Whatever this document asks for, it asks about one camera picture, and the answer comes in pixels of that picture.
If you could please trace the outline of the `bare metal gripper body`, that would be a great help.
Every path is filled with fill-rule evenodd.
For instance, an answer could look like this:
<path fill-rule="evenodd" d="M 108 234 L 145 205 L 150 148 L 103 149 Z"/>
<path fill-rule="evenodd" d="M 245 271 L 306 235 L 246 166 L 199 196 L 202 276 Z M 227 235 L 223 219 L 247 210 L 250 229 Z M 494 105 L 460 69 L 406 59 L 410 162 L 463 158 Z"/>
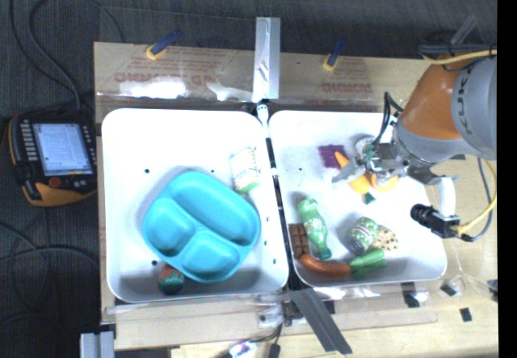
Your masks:
<path fill-rule="evenodd" d="M 371 143 L 364 147 L 364 165 L 366 170 L 378 179 L 405 177 L 406 166 L 397 156 L 389 143 Z"/>

